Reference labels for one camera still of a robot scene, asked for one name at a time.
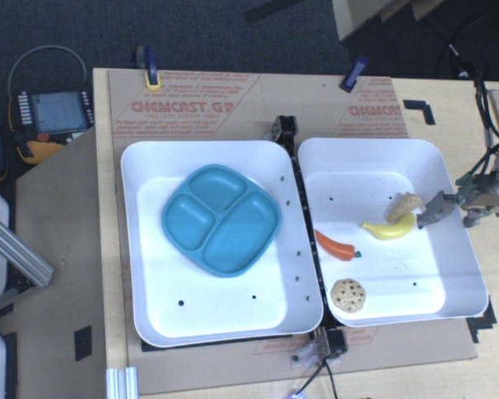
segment black floor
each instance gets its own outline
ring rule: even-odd
[[[281,4],[266,12],[270,2]],[[264,16],[251,17],[256,10]],[[499,0],[448,0],[421,22],[405,7],[343,42],[331,0],[0,0],[0,115],[13,64],[47,44],[70,47],[89,71],[129,67],[135,45],[148,44],[163,69],[342,75],[363,54],[366,75],[455,78],[449,42],[487,80],[499,81]],[[81,79],[71,55],[37,52],[14,72],[12,88]]]

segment yellow clamp pad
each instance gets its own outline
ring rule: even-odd
[[[161,88],[161,75],[157,72],[157,84],[151,85],[150,78],[148,77],[148,71],[144,73],[144,78],[146,79],[146,87],[149,91],[159,91]]]
[[[22,152],[17,148],[18,154],[22,158],[25,163],[28,164],[39,164],[42,163],[46,158],[54,155],[56,152],[61,150],[64,145],[60,145],[57,143],[44,143],[37,142],[36,140],[29,140],[27,142],[27,147],[32,152],[32,157],[26,157],[22,155]]]

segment banana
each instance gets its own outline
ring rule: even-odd
[[[407,213],[394,224],[370,224],[362,222],[361,228],[369,230],[379,239],[397,239],[408,234],[416,224],[416,215]]]

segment toy banana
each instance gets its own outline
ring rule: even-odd
[[[379,239],[397,239],[408,234],[416,224],[416,215],[407,213],[394,224],[370,224],[363,222],[360,226],[369,230]]]

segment wooden table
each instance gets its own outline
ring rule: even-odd
[[[482,124],[469,81],[393,80],[400,102],[426,101],[436,125],[427,126],[421,111],[402,107],[411,138],[431,141],[444,154],[454,182],[479,160],[484,152]],[[487,84],[499,90],[499,83]],[[121,282],[120,249],[115,196],[115,165],[111,138],[108,70],[94,70],[96,153],[100,200],[101,261],[106,341],[106,367],[129,365]],[[492,216],[469,231],[497,316],[494,329],[481,331],[478,358],[415,367],[399,367],[335,377],[341,399],[482,398],[499,397],[499,219]],[[305,379],[263,382],[199,391],[147,396],[149,399],[287,397]],[[308,397],[332,397],[327,376],[317,377],[305,391]]]

